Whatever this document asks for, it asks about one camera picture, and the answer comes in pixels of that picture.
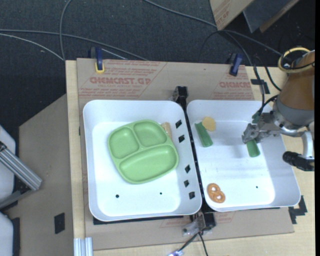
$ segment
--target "brown donut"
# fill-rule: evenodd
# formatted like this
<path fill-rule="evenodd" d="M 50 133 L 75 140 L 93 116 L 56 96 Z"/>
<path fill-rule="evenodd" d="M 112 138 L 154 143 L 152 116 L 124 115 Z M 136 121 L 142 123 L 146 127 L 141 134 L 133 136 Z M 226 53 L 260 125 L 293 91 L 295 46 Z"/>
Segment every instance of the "brown donut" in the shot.
<path fill-rule="evenodd" d="M 207 192 L 210 199 L 216 203 L 223 203 L 226 200 L 226 195 L 220 190 L 220 187 L 215 183 L 210 183 L 207 187 Z"/>

